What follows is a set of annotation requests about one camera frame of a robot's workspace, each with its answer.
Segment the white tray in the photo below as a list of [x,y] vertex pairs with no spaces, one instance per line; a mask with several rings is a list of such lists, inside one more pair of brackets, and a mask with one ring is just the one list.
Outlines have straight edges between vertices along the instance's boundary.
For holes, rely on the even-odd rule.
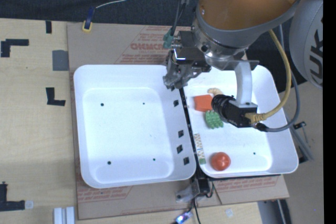
[[195,173],[181,97],[163,84],[165,73],[153,65],[76,70],[80,168],[89,186],[183,180]]
[[[258,113],[268,112],[280,102],[271,73],[262,66],[252,71],[253,98]],[[260,132],[253,128],[236,128],[224,123],[223,128],[210,129],[206,126],[205,113],[196,111],[194,96],[207,94],[209,88],[219,88],[225,95],[237,93],[234,71],[219,71],[213,68],[188,82],[184,88],[191,126],[196,142],[197,155],[203,172],[214,178],[261,176],[286,174],[298,167],[298,156],[289,130],[277,133]],[[281,109],[264,121],[268,127],[285,125],[286,118]],[[225,152],[231,165],[224,171],[216,171],[210,165],[216,152]]]

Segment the metal bracket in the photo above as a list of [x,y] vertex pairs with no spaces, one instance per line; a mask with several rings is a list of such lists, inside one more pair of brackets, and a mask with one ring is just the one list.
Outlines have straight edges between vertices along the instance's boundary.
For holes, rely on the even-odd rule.
[[294,124],[294,125],[293,125],[293,127],[294,127],[295,130],[297,130],[297,129],[299,129],[299,128],[303,128],[303,127],[305,127],[305,126],[307,126],[307,125],[306,125],[306,123],[305,123],[304,121],[302,121],[302,122],[300,122],[300,123],[298,123],[298,124]]
[[237,78],[237,97],[238,104],[252,103],[252,71],[250,63],[239,62],[235,67]]
[[191,182],[185,189],[175,193],[176,202],[189,202],[201,193],[198,180]]

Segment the tomato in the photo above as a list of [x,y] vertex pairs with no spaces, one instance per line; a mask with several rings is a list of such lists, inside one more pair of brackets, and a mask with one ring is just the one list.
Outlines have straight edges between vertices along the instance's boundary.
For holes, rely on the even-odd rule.
[[224,152],[217,152],[211,157],[211,166],[216,171],[223,171],[231,164],[229,155]]

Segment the yellow cable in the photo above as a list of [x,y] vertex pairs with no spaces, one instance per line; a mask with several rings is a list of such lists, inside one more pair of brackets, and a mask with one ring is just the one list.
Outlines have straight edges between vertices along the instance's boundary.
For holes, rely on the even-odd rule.
[[274,115],[275,113],[277,113],[287,102],[287,99],[289,97],[289,93],[290,93],[290,87],[291,87],[291,72],[290,72],[290,65],[289,65],[289,61],[287,59],[286,53],[283,50],[277,36],[275,35],[274,31],[271,29],[270,31],[268,31],[269,34],[271,35],[275,45],[277,46],[280,55],[283,59],[283,62],[285,64],[285,68],[286,68],[286,76],[287,76],[287,81],[286,81],[286,89],[285,89],[285,94],[283,95],[282,100],[280,101],[280,103],[271,111],[267,112],[267,113],[246,113],[245,117],[250,119],[251,123],[256,123],[259,121],[264,121],[267,118],[269,118],[270,116]]

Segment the gray cylinder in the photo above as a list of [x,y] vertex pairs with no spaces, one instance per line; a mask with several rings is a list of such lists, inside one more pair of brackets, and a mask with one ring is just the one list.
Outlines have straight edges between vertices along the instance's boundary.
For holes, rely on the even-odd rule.
[[289,31],[289,50],[301,75],[323,88],[323,0],[301,0]]

